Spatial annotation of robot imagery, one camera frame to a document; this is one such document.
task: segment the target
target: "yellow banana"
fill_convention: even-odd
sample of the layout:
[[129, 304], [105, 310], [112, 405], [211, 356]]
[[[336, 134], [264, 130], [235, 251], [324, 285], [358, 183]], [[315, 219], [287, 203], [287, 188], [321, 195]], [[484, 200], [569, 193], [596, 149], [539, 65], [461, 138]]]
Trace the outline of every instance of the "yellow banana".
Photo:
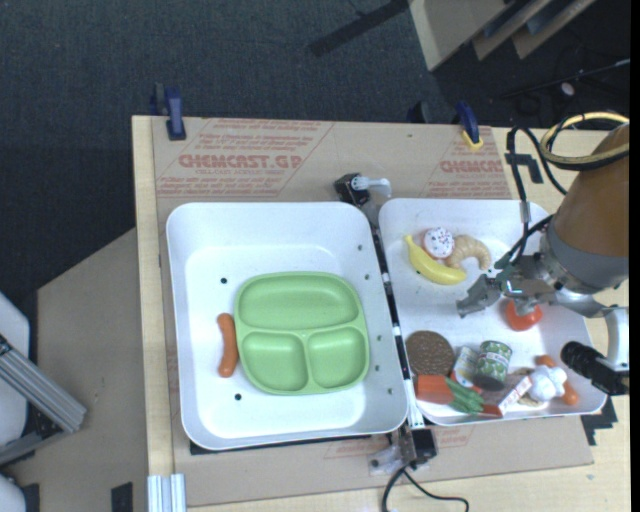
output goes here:
[[459, 268], [451, 268], [438, 263], [420, 246], [416, 245], [411, 235], [404, 237], [409, 246], [409, 261], [420, 274], [438, 284], [457, 284], [467, 278], [467, 273]]

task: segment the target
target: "green divided tray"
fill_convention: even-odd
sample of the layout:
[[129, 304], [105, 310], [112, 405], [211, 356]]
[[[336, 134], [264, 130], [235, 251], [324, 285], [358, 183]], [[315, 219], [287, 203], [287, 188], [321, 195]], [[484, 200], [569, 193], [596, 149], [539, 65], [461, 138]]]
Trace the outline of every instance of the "green divided tray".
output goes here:
[[325, 272], [280, 272], [247, 280], [235, 298], [242, 367], [259, 389], [282, 395], [349, 388], [369, 369], [360, 298]]

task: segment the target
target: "yellow cable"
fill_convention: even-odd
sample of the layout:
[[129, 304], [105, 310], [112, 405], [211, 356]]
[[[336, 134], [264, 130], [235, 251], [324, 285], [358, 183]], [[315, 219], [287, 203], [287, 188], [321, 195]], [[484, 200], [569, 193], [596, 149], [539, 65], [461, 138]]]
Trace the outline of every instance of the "yellow cable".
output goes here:
[[552, 164], [555, 164], [557, 167], [564, 169], [577, 169], [580, 167], [593, 167], [596, 166], [599, 162], [604, 162], [607, 160], [616, 160], [618, 158], [622, 158], [629, 154], [629, 143], [623, 144], [617, 148], [611, 149], [609, 151], [604, 151], [602, 153], [591, 154], [587, 156], [580, 157], [569, 157], [569, 156], [560, 156], [551, 152], [550, 142], [555, 139], [558, 132], [563, 130], [569, 126], [573, 126], [577, 123], [582, 123], [584, 121], [590, 121], [592, 119], [601, 119], [607, 121], [614, 121], [620, 124], [625, 124], [629, 122], [629, 118], [620, 114], [613, 114], [611, 112], [588, 112], [586, 114], [580, 114], [577, 116], [570, 117], [565, 121], [558, 123], [557, 125], [551, 127], [547, 133], [545, 133], [540, 139], [540, 152], [542, 156]]

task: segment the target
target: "brown cookie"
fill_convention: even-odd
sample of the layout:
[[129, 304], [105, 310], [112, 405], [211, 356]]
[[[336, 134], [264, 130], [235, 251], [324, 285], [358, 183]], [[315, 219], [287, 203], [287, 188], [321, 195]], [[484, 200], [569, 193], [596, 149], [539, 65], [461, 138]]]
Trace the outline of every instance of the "brown cookie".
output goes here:
[[447, 339], [433, 331], [416, 331], [406, 340], [409, 367], [414, 375], [449, 375], [455, 352]]

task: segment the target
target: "wooden table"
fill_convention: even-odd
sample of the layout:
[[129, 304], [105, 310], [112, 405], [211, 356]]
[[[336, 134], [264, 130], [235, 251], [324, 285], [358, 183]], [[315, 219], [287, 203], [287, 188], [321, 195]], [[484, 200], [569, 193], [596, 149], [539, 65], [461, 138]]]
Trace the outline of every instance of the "wooden table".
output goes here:
[[[147, 448], [149, 475], [168, 476], [175, 472], [172, 451], [171, 418], [169, 410], [167, 360], [165, 350], [165, 324], [162, 306], [161, 273], [158, 266], [159, 229], [155, 186], [154, 154], [151, 118], [136, 116], [132, 120], [135, 192], [137, 202], [137, 236], [140, 271], [142, 335], [144, 353], [145, 408], [147, 423]], [[379, 125], [378, 132], [406, 129], [402, 125]], [[415, 126], [416, 130], [448, 129], [437, 126]], [[504, 128], [494, 128], [498, 153], [504, 155]], [[564, 154], [590, 153], [604, 137], [605, 132], [569, 132], [556, 143], [555, 149]], [[518, 151], [535, 154], [524, 136], [518, 138]], [[420, 155], [404, 155], [407, 160]], [[509, 187], [516, 196], [516, 189], [509, 167]], [[366, 175], [366, 169], [360, 169]], [[565, 187], [573, 178], [571, 173], [558, 173], [558, 181]], [[529, 199], [547, 211], [555, 211], [561, 196], [551, 185], [529, 187]], [[616, 291], [603, 292], [603, 302], [628, 304], [628, 286]], [[589, 320], [588, 327], [595, 347], [606, 352], [607, 334], [604, 321]], [[630, 420], [629, 397], [614, 397], [618, 423], [613, 429], [598, 431], [597, 446], [593, 447], [595, 463], [568, 469], [504, 474], [437, 482], [428, 489], [439, 495], [463, 496], [474, 511], [496, 510], [592, 510], [622, 511], [631, 509], [630, 493]], [[302, 497], [261, 500], [190, 508], [198, 512], [217, 510], [234, 511], [371, 511], [378, 510], [381, 489], [324, 493]], [[390, 498], [390, 506], [408, 512], [411, 510], [462, 510], [454, 502], [433, 501], [419, 493], [411, 485], [398, 485]]]

